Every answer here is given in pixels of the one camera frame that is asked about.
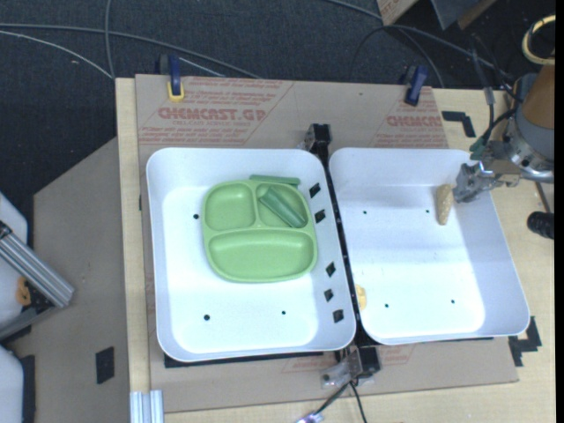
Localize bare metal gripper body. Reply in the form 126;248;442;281
479;139;556;189

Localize tan toy cone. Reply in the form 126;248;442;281
435;183;456;226

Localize white plastic tray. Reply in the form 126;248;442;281
145;146;358;363
328;146;531;346

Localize thin black and white rod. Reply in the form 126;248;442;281
320;147;363;350

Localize green toy bean pod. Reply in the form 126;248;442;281
257;186;308;229

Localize green flat stick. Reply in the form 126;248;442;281
249;174;302;187

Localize brown cardboard board red print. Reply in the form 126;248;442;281
134;73;521;414

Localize green divided plate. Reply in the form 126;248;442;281
201;179;319;285

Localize black cylinder on white bracket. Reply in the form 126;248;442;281
526;211;556;240

